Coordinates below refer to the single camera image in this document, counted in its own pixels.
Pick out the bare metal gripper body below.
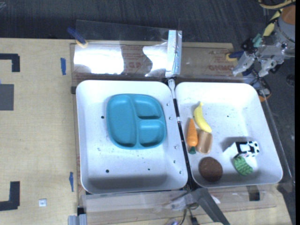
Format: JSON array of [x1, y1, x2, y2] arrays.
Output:
[[254, 34, 296, 65]]

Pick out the white plastic tray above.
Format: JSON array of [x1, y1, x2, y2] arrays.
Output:
[[174, 82, 284, 189], [75, 79, 189, 195]]

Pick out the yellow banana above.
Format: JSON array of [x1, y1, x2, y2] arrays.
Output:
[[193, 101, 213, 134]]

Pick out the black and white carton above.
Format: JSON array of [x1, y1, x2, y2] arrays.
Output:
[[233, 140, 261, 159]]

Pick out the tan bread roll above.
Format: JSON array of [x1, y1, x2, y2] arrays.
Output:
[[196, 130, 214, 155]]

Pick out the orange carrot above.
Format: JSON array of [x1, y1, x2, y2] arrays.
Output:
[[186, 118, 199, 155]]

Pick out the green grapes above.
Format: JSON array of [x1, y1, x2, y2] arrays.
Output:
[[232, 155, 254, 177]]

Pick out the brown round biscuit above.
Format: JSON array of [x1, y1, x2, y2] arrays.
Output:
[[198, 156, 224, 183]]

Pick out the blue divided plate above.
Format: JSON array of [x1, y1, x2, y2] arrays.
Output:
[[105, 93, 168, 150]]

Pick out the black cylinder on white bracket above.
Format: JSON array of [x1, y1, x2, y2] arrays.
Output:
[[240, 37, 255, 52]]

